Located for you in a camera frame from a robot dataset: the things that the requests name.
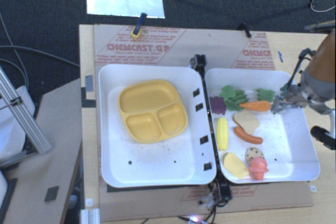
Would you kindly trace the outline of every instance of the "black cable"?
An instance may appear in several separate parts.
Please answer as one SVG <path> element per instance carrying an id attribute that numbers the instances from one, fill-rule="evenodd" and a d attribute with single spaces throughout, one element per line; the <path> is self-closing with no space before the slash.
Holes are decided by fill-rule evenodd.
<path id="1" fill-rule="evenodd" d="M 224 207 L 226 206 L 228 203 L 228 201 L 225 201 L 223 204 L 221 204 L 220 202 L 217 204 L 217 207 Z"/>
<path id="2" fill-rule="evenodd" d="M 145 224 L 148 220 L 149 218 L 146 218 L 143 222 L 141 222 L 141 224 Z"/>
<path id="3" fill-rule="evenodd" d="M 209 215 L 207 215 L 203 220 L 207 221 L 215 212 L 216 206 L 213 207 L 213 209 L 210 211 Z"/>
<path id="4" fill-rule="evenodd" d="M 0 59 L 0 62 L 4 62 L 4 63 L 7 63 L 7 64 L 9 64 L 9 65 L 15 67 L 15 68 L 21 73 L 21 75 L 22 75 L 22 77 L 23 77 L 23 79 L 24 79 L 24 81 L 25 81 L 25 82 L 24 82 L 24 83 L 25 83 L 25 86 L 27 87 L 27 79 L 26 79 L 26 76 L 25 76 L 24 72 L 22 71 L 22 69 L 21 69 L 19 66 L 17 66 L 16 64 L 14 64 L 14 63 L 11 62 L 11 61 L 8 61 L 8 60 L 5 60 L 5 59 Z"/>
<path id="5" fill-rule="evenodd" d="M 216 217 L 216 208 L 217 208 L 217 206 L 214 207 L 214 214 L 212 216 L 211 224 L 214 224 L 214 220 L 215 220 L 215 217 Z"/>
<path id="6" fill-rule="evenodd" d="M 184 221 L 189 221 L 189 220 L 190 220 L 190 218 L 181 217 L 181 216 L 179 216 L 179 217 L 177 217 L 177 218 L 179 218 L 179 219 L 181 219 L 181 220 L 184 220 Z"/>
<path id="7" fill-rule="evenodd" d="M 61 57 L 58 57 L 56 55 L 52 55 L 52 54 L 49 54 L 47 52 L 44 52 L 44 51 L 41 51 L 41 50 L 37 50 L 37 49 L 32 49 L 32 48 L 27 48 L 27 47 L 23 47 L 23 46 L 8 46 L 8 45 L 5 45 L 5 46 L 0 46 L 0 49 L 6 49 L 6 48 L 15 48 L 15 49 L 22 49 L 22 50 L 29 50 L 29 51 L 32 51 L 32 52 L 35 52 L 37 54 L 41 54 L 41 55 L 44 55 L 44 56 L 48 56 L 48 57 L 51 57 L 51 58 L 54 58 L 56 60 L 59 60 L 59 61 L 63 61 L 69 65 L 72 65 L 72 66 L 75 66 L 75 67 L 80 67 L 79 64 L 77 63 L 74 63 L 74 62 L 71 62 L 67 59 L 64 59 L 64 58 L 61 58 Z"/>
<path id="8" fill-rule="evenodd" d="M 0 21 L 1 21 L 1 24 L 2 24 L 2 26 L 3 26 L 3 28 L 4 28 L 4 30 L 5 30 L 6 37 L 7 37 L 8 41 L 9 41 L 11 47 L 13 48 L 14 53 L 15 53 L 17 59 L 19 60 L 21 66 L 22 66 L 22 69 L 23 69 L 23 72 L 24 72 L 24 75 L 25 75 L 25 81 L 26 81 L 26 83 L 27 83 L 27 84 L 26 84 L 26 88 L 27 88 L 27 90 L 29 90 L 29 78 L 28 78 L 28 74 L 27 74 L 26 67 L 25 67 L 25 65 L 23 64 L 23 62 L 22 62 L 22 60 L 21 60 L 21 57 L 20 57 L 20 55 L 18 54 L 17 50 L 15 49 L 15 46 L 14 46 L 14 44 L 13 44 L 13 42 L 12 42 L 11 37 L 9 36 L 9 33 L 8 33 L 8 31 L 7 31 L 7 27 L 6 27 L 5 22 L 4 22 L 4 19 L 3 19 L 3 17 L 2 17 L 1 11 L 0 11 Z"/>

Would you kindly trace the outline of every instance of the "blue tape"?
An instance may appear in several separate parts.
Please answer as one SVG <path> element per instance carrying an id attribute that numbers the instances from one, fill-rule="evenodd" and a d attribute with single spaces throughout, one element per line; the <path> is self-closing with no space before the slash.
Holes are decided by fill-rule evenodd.
<path id="1" fill-rule="evenodd" d="M 282 54 L 281 54 L 280 51 L 278 51 L 278 55 L 279 55 L 280 61 L 281 61 L 281 62 L 284 62 L 284 61 L 282 60 Z"/>

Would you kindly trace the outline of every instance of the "toy carrot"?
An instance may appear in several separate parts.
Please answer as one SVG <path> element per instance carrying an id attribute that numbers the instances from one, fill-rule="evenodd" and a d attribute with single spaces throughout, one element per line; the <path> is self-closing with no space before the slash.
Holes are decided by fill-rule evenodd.
<path id="1" fill-rule="evenodd" d="M 270 102 L 265 100 L 241 103 L 239 106 L 244 109 L 255 111 L 268 111 L 271 108 Z"/>

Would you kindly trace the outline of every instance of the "toy sausage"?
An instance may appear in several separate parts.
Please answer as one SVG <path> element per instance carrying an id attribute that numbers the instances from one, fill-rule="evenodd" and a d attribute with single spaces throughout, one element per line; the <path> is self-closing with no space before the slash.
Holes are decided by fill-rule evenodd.
<path id="1" fill-rule="evenodd" d="M 243 139 L 246 142 L 249 142 L 249 143 L 252 143 L 252 144 L 261 144 L 262 143 L 262 138 L 261 137 L 253 136 L 253 135 L 250 135 L 250 134 L 246 133 L 243 130 L 243 128 L 241 128 L 240 126 L 234 127 L 233 130 L 238 137 L 240 137 L 241 139 Z"/>

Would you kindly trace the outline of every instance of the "cable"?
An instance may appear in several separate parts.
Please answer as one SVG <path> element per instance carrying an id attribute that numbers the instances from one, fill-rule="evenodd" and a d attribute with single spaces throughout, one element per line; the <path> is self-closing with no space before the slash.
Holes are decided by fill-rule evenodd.
<path id="1" fill-rule="evenodd" d="M 145 224 L 148 220 L 149 218 L 146 218 L 143 222 L 141 222 L 141 224 Z"/>
<path id="2" fill-rule="evenodd" d="M 224 206 L 227 205 L 227 203 L 228 203 L 228 201 L 225 201 L 225 202 L 222 203 L 222 204 L 221 204 L 221 202 L 219 202 L 219 203 L 217 204 L 217 207 L 224 207 Z"/>
<path id="3" fill-rule="evenodd" d="M 214 220 L 215 220 L 215 216 L 216 216 L 216 205 L 213 207 L 213 209 L 210 211 L 209 215 L 207 215 L 203 220 L 201 221 L 204 221 L 206 222 L 211 216 L 213 216 L 212 218 L 212 221 L 210 222 L 211 224 L 214 224 Z M 182 216 L 179 216 L 178 217 L 179 219 L 181 220 L 184 220 L 184 221 L 190 221 L 190 218 L 186 218 L 186 217 L 182 217 Z"/>
<path id="4" fill-rule="evenodd" d="M 21 66 L 22 66 L 22 69 L 23 69 L 23 72 L 24 72 L 24 76 L 25 76 L 26 88 L 27 88 L 27 90 L 29 90 L 29 78 L 28 78 L 28 74 L 27 74 L 26 67 L 25 67 L 25 65 L 23 64 L 23 62 L 22 62 L 22 60 L 21 60 L 21 57 L 20 57 L 19 53 L 18 53 L 17 50 L 14 48 L 14 44 L 13 44 L 12 39 L 11 39 L 11 37 L 9 36 L 9 33 L 8 33 L 8 31 L 7 31 L 7 27 L 6 27 L 5 22 L 4 22 L 4 19 L 3 19 L 3 17 L 2 17 L 1 11 L 0 11 L 0 20 L 1 20 L 1 24 L 2 24 L 2 26 L 3 26 L 4 30 L 5 30 L 6 37 L 7 37 L 8 41 L 9 41 L 11 47 L 13 48 L 14 53 L 16 54 L 17 59 L 19 60 Z"/>
<path id="5" fill-rule="evenodd" d="M 33 51 L 37 54 L 41 54 L 41 55 L 44 55 L 44 56 L 48 56 L 48 57 L 51 57 L 51 58 L 54 58 L 56 60 L 59 60 L 59 61 L 63 61 L 69 65 L 72 65 L 72 66 L 75 66 L 75 67 L 80 67 L 79 64 L 77 63 L 74 63 L 74 62 L 71 62 L 67 59 L 64 59 L 64 58 L 61 58 L 61 57 L 58 57 L 56 55 L 52 55 L 52 54 L 49 54 L 47 52 L 44 52 L 44 51 L 41 51 L 41 50 L 37 50 L 37 49 L 32 49 L 32 48 L 27 48 L 27 47 L 23 47 L 23 46 L 8 46 L 8 45 L 5 45 L 5 46 L 0 46 L 0 49 L 1 48 L 15 48 L 15 49 L 22 49 L 22 50 L 29 50 L 29 51 Z"/>
<path id="6" fill-rule="evenodd" d="M 333 6 L 331 8 L 326 9 L 326 10 L 316 10 L 316 9 L 313 8 L 313 2 L 314 2 L 314 0 L 311 0 L 311 2 L 310 2 L 310 8 L 311 8 L 312 11 L 318 12 L 318 13 L 328 12 L 328 11 L 330 11 L 330 10 L 332 10 L 332 9 L 334 9 L 336 7 L 336 6 Z"/>
<path id="7" fill-rule="evenodd" d="M 22 69 L 19 66 L 17 66 L 16 64 L 14 64 L 11 61 L 8 61 L 8 60 L 5 60 L 5 59 L 0 59 L 0 62 L 5 62 L 5 63 L 7 63 L 7 64 L 9 64 L 9 65 L 11 65 L 13 67 L 15 67 L 21 73 L 21 75 L 22 75 L 22 77 L 23 77 L 23 79 L 25 81 L 25 86 L 27 87 L 28 83 L 27 83 L 26 76 L 25 76 L 24 72 L 22 71 Z"/>

